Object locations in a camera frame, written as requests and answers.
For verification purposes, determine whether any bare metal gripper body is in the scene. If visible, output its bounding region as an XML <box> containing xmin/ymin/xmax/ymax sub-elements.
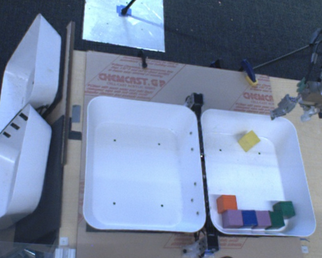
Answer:
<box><xmin>297</xmin><ymin>79</ymin><xmax>322</xmax><ymax>111</ymax></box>

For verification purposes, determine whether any yellow cube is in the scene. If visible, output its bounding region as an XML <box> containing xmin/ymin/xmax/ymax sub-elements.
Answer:
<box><xmin>236</xmin><ymin>129</ymin><xmax>262</xmax><ymax>154</ymax></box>

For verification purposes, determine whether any white plastic tray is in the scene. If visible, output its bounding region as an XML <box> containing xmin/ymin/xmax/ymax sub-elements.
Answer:
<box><xmin>189</xmin><ymin>107</ymin><xmax>322</xmax><ymax>244</ymax></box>
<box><xmin>75</xmin><ymin>94</ymin><xmax>218</xmax><ymax>240</ymax></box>

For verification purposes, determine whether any green cube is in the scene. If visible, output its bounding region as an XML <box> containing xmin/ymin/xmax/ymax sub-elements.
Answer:
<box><xmin>266</xmin><ymin>209</ymin><xmax>287</xmax><ymax>231</ymax></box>
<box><xmin>271</xmin><ymin>199</ymin><xmax>297</xmax><ymax>220</ymax></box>

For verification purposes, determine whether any thin black rod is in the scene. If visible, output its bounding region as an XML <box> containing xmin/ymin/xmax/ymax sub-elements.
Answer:
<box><xmin>184</xmin><ymin>108</ymin><xmax>223</xmax><ymax>237</ymax></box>

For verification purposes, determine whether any orange cube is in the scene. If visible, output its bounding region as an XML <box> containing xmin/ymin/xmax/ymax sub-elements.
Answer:
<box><xmin>215</xmin><ymin>193</ymin><xmax>240</xmax><ymax>216</ymax></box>

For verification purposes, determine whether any small purple cube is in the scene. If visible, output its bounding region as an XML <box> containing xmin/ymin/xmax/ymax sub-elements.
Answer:
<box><xmin>253</xmin><ymin>209</ymin><xmax>273</xmax><ymax>230</ymax></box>

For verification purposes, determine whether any blue cube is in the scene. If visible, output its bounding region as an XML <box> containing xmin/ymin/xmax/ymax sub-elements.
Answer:
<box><xmin>240</xmin><ymin>208</ymin><xmax>259</xmax><ymax>229</ymax></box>

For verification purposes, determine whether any brown cardboard board, red print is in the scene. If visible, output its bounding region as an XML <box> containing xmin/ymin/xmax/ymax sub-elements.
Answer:
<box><xmin>66</xmin><ymin>50</ymin><xmax>322</xmax><ymax>258</ymax></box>

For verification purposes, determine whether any large purple cube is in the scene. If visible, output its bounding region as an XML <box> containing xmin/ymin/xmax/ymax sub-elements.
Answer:
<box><xmin>219</xmin><ymin>208</ymin><xmax>245</xmax><ymax>231</ymax></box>

